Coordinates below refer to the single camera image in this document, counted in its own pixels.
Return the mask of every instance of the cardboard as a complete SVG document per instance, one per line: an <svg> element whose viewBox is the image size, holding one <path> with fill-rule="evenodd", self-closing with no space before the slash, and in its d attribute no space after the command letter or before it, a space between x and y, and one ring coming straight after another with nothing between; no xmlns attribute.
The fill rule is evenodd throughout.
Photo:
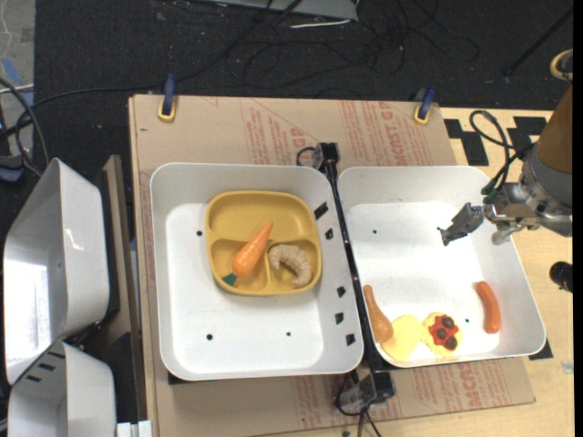
<svg viewBox="0 0 583 437"><path fill-rule="evenodd" d="M338 435L339 430L325 429L355 423L333 407L342 377L170 383L159 354L149 178L157 167L179 161L294 165L296 154L304 147L329 141L339 145L340 168L464 163L463 151L455 150L458 145L448 138L441 109L432 106L428 124L419 126L413 121L415 104L409 102L179 97L174 121L165 123L157 118L161 99L140 95L129 100L142 347L148 418L154 435L228 437L304 430L306 435ZM558 303L565 308L563 299ZM572 350L564 351L572 358ZM487 408L508 409L512 408L509 405L535 402L529 381L533 371L527 366L527 360L510 358L398 370L392 373L396 397L375 405L371 417L377 426L402 422L396 425L404 433L416 435L433 435L435 419L451 412L482 410L483 422L495 422ZM564 391L570 383L567 379L557 386ZM555 402L559 400L549 399L546 406L556 411ZM543 414L540 408L530 413L533 419L518 424L509 413L506 419L488 425L498 426L498 430L512 425L524 428L521 435L558 429L548 421L534 423L534 417ZM419 420L415 424L404 420L411 417ZM461 433L450 435L473 430L471 423L460 425ZM569 430L569 418L561 425Z"/></svg>

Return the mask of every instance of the yellow plate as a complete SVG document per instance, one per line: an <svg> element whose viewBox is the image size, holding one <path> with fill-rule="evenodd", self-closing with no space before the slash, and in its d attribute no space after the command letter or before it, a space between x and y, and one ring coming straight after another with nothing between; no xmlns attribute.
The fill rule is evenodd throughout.
<svg viewBox="0 0 583 437"><path fill-rule="evenodd" d="M232 273L231 262L240 248L268 221L270 239L257 266L231 286L223 277ZM313 212L301 199L273 191L231 191L216 196L205 218L207 253L215 281L231 293L249 296L287 295L309 290L322 275L322 251ZM285 264L275 270L267 253L279 244L296 245L306 252L312 280L296 288L296 274Z"/></svg>

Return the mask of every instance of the shrimp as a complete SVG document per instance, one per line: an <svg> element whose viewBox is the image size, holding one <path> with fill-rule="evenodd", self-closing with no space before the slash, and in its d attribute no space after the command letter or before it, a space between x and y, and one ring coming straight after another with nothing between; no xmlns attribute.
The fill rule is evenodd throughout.
<svg viewBox="0 0 583 437"><path fill-rule="evenodd" d="M291 283L296 288L305 287L312 281L310 261L308 260L306 251L300 249L298 246L289 244L274 246L270 249L268 258L270 265L274 269L277 270L282 262L295 272L296 278Z"/></svg>

